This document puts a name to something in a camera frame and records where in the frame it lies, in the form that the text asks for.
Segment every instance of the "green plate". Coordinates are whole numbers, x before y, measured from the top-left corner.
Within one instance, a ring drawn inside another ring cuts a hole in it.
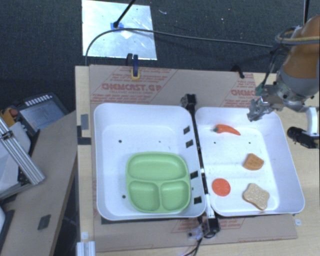
[[[188,168],[177,154],[136,153],[126,163],[125,178],[128,198],[138,211],[179,212],[190,202]]]

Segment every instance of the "black bracket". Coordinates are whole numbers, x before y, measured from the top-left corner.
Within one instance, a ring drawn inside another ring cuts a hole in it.
[[[139,59],[137,54],[133,55],[132,77],[139,78]]]
[[[186,127],[183,129],[183,134],[187,134],[188,132],[190,132],[190,126]]]
[[[297,127],[290,127],[286,134],[295,143],[298,142],[307,149],[318,149],[319,148],[319,134],[311,136],[306,133],[305,130]]]
[[[42,216],[39,221],[39,225],[38,225],[37,230],[43,230],[43,229],[47,228],[49,226],[50,218],[51,218],[51,214],[48,214],[46,216]]]
[[[30,183],[27,176],[24,174],[24,172],[20,168],[18,169],[17,181],[20,182],[21,186],[24,186]]]
[[[199,175],[198,175],[198,171],[196,170],[196,171],[194,171],[194,172],[191,172],[190,173],[190,180],[192,180],[192,179],[194,179],[194,178],[196,178],[196,177],[198,177]]]
[[[81,125],[78,125],[76,127],[76,133],[77,133],[78,145],[91,145],[91,138],[90,137],[82,137]]]
[[[128,53],[128,55],[126,56],[126,59],[125,59],[125,65],[126,66],[132,66],[134,61],[133,61],[133,57],[134,55],[132,53]]]
[[[5,132],[4,134],[0,135],[0,140],[7,140],[9,138],[11,138],[14,135],[14,133],[12,132],[12,130],[9,130],[7,132]]]
[[[198,196],[198,197],[195,197],[194,199],[193,199],[193,204],[199,204],[199,203],[201,203],[202,202],[202,199],[201,199],[201,196]]]
[[[194,144],[194,141],[191,139],[191,140],[189,140],[189,141],[187,141],[187,142],[185,143],[185,147],[186,147],[186,148],[189,148],[189,147],[191,147],[193,144]]]
[[[218,233],[220,231],[220,224],[219,224],[218,217],[209,218],[208,223],[209,223],[210,232],[206,236],[204,236],[207,239],[214,237],[216,235],[216,233]]]

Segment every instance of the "toy bread slice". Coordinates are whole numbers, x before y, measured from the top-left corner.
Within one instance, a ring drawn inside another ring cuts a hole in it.
[[[253,204],[260,210],[265,210],[269,200],[268,191],[263,190],[255,183],[250,183],[246,191],[243,193],[243,199]]]
[[[248,154],[243,167],[251,170],[251,171],[256,171],[259,170],[263,165],[265,161],[263,161],[261,158],[257,157],[255,154]]]

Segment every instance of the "black cable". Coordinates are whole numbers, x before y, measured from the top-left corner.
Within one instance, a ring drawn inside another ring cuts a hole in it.
[[[301,29],[301,27],[290,27],[286,30],[280,32],[275,36],[275,41],[280,43],[281,45],[290,45],[290,46],[301,46],[301,45],[312,45],[319,44],[320,39],[319,36],[307,36],[307,37],[299,37],[299,38],[287,38],[285,36],[291,35],[295,32],[296,29]]]
[[[204,236],[205,239],[211,239],[216,235],[215,232],[210,232]]]
[[[284,45],[282,45],[280,43],[279,45],[277,45],[275,47],[275,49],[272,52],[270,52],[271,53],[271,57],[270,57],[270,61],[269,61],[269,66],[268,66],[267,71],[265,72],[264,79],[261,82],[262,88],[265,86],[270,73],[273,71],[274,64],[275,64],[275,61],[277,59],[277,56],[283,54],[283,50],[288,51],[288,49],[285,48]]]
[[[253,42],[243,42],[243,41],[234,41],[234,40],[223,40],[223,39],[213,39],[213,38],[204,38],[204,37],[195,37],[195,36],[188,36],[188,35],[180,35],[180,34],[172,34],[172,33],[166,33],[161,31],[155,31],[155,30],[148,30],[143,28],[118,28],[113,30],[108,30],[105,32],[102,32],[98,34],[89,44],[89,46],[86,49],[85,52],[85,65],[87,66],[87,58],[88,53],[91,48],[91,46],[94,44],[94,42],[99,39],[100,37],[112,33],[112,32],[118,32],[118,31],[138,31],[138,32],[147,32],[147,33],[153,33],[153,34],[159,34],[169,37],[176,37],[176,38],[183,38],[183,39],[192,39],[192,40],[201,40],[201,41],[209,41],[209,42],[220,42],[220,43],[230,43],[230,44],[241,44],[241,45],[249,45],[249,46],[257,46],[257,47],[265,47],[265,48],[272,48],[271,45],[266,44],[260,44],[260,43],[253,43]]]
[[[183,256],[189,256],[189,255],[191,255],[191,254],[193,254],[193,253],[194,253],[194,254],[193,254],[192,256],[196,256],[196,254],[197,254],[197,252],[198,252],[198,250],[199,250],[199,246],[200,246],[200,244],[201,244],[201,241],[202,241],[202,238],[199,239],[196,247],[195,247],[192,251],[188,252],[187,254],[185,254],[185,255],[183,255]]]
[[[136,0],[131,0],[131,2],[129,3],[129,5],[125,8],[125,10],[123,11],[123,13],[121,14],[121,16],[113,23],[113,27],[115,29],[118,28],[120,21],[122,20],[122,18],[126,15],[126,13],[129,11],[129,9],[131,8],[131,6],[135,3]]]
[[[309,0],[304,0],[304,5],[303,5],[303,25],[306,24],[308,20],[308,12],[309,12]]]

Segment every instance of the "toy carrot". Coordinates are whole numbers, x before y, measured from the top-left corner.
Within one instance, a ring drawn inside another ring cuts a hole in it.
[[[235,134],[235,135],[241,135],[240,132],[238,132],[236,129],[232,128],[229,125],[225,125],[225,124],[218,124],[214,129],[214,132],[216,132],[217,134],[221,134],[221,133],[231,133],[231,134]]]

